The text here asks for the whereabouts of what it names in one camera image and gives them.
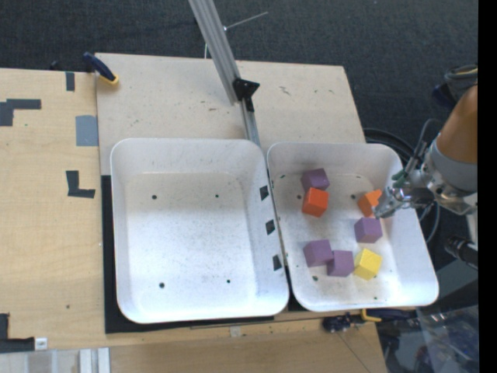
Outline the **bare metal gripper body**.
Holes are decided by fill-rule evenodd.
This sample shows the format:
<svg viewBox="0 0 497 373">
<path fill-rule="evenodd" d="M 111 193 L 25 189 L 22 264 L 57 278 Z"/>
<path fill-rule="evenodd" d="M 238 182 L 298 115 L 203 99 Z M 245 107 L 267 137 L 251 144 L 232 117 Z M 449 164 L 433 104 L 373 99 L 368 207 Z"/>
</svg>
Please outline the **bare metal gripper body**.
<svg viewBox="0 0 497 373">
<path fill-rule="evenodd" d="M 391 195 L 402 208 L 421 208 L 437 202 L 457 215 L 474 214 L 478 210 L 476 192 L 450 184 L 429 163 L 423 163 L 419 169 L 410 171 L 404 168 L 391 179 Z"/>
</svg>

